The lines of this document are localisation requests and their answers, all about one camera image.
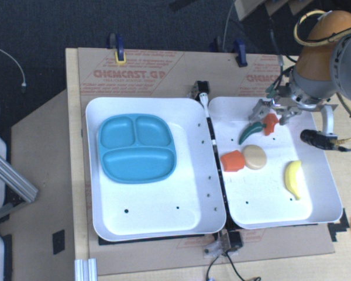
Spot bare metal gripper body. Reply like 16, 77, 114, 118
270, 82, 320, 113

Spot orange-red block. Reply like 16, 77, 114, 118
220, 150, 246, 173

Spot green chili pepper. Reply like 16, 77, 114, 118
238, 121, 267, 145

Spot white plastic tray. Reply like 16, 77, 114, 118
85, 97, 227, 242
207, 95, 344, 230

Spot blue divided plate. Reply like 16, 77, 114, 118
98, 113, 177, 184

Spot yellow banana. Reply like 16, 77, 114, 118
284, 160, 302, 201

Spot brown cardboard board, red print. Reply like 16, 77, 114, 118
77, 47, 336, 276

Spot thin black and white rod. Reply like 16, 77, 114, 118
199, 93, 230, 231

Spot orange carrot piece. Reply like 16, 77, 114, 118
263, 113, 280, 136

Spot black cylinder on white bracket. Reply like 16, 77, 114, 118
300, 104, 339, 151

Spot beige round biscuit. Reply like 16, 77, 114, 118
241, 144, 267, 171

